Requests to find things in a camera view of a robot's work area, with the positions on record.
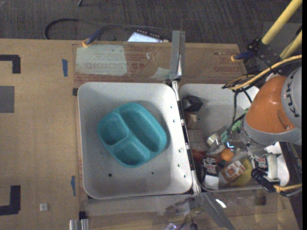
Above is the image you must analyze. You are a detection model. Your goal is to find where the red toy sausage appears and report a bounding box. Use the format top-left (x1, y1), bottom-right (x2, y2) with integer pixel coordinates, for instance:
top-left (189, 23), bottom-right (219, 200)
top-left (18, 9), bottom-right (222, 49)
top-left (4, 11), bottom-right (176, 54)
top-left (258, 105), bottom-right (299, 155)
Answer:
top-left (191, 149), bottom-right (208, 163)

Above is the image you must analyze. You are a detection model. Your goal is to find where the teal divided plate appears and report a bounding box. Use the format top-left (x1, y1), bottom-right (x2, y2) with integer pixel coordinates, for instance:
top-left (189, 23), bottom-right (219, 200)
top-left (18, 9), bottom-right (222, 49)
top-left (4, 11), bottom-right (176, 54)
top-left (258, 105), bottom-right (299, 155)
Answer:
top-left (96, 102), bottom-right (168, 169)

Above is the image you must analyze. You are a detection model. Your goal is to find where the brown toy bread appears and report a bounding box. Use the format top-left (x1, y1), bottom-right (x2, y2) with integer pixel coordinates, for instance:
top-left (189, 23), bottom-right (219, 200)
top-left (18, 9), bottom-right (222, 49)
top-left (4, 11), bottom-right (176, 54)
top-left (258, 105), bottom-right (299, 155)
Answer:
top-left (184, 111), bottom-right (199, 130)

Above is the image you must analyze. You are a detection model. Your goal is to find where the brown cardboard board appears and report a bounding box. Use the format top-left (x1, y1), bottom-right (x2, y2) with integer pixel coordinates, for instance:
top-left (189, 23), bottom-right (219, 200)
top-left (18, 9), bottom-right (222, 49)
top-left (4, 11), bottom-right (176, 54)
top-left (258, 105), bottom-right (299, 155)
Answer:
top-left (71, 41), bottom-right (298, 227)

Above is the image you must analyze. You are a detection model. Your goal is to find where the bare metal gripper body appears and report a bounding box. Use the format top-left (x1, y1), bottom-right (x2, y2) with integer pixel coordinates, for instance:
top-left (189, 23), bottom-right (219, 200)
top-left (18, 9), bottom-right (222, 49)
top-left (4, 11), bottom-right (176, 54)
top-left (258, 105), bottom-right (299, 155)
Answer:
top-left (222, 128), bottom-right (250, 154)

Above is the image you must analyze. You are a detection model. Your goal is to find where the white plastic tray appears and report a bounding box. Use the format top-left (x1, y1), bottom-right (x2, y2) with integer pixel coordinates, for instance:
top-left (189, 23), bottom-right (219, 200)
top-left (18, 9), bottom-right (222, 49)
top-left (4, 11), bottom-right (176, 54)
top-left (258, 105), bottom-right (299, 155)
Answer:
top-left (178, 83), bottom-right (291, 193)
top-left (77, 81), bottom-right (194, 200)

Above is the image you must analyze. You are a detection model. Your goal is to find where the orange toy fruit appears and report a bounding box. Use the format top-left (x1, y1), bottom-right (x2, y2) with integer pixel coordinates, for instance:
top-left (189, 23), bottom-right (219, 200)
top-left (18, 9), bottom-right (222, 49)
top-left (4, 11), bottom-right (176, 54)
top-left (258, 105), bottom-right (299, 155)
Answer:
top-left (220, 148), bottom-right (235, 163)

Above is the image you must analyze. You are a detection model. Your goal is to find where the yellow banana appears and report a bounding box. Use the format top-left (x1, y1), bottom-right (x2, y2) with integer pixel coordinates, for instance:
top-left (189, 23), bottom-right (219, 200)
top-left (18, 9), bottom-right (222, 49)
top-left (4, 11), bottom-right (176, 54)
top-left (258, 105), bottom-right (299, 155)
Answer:
top-left (230, 158), bottom-right (254, 187)

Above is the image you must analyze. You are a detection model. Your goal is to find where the pink wafer biscuit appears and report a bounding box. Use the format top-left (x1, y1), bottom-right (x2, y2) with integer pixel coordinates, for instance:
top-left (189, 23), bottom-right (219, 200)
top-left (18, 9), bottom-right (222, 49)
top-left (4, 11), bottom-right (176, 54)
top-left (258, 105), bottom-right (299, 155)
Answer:
top-left (188, 127), bottom-right (209, 152)

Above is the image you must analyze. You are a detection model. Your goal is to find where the black and white carton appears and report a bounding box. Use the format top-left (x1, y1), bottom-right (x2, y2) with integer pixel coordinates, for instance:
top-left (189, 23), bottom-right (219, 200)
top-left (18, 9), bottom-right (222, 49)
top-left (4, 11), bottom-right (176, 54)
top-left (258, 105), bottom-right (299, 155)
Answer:
top-left (248, 152), bottom-right (270, 172)
top-left (200, 157), bottom-right (221, 191)

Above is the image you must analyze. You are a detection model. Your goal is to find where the black shiny packet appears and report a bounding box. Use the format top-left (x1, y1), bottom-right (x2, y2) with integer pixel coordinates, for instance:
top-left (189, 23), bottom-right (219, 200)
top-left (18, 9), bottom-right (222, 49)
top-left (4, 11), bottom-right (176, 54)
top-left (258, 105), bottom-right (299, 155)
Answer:
top-left (181, 95), bottom-right (204, 113)

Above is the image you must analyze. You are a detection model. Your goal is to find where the black cylinder on white bracket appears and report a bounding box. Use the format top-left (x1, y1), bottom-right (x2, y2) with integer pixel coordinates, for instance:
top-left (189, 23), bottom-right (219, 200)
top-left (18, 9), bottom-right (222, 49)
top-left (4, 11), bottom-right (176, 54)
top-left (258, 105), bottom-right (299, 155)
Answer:
top-left (251, 153), bottom-right (282, 193)

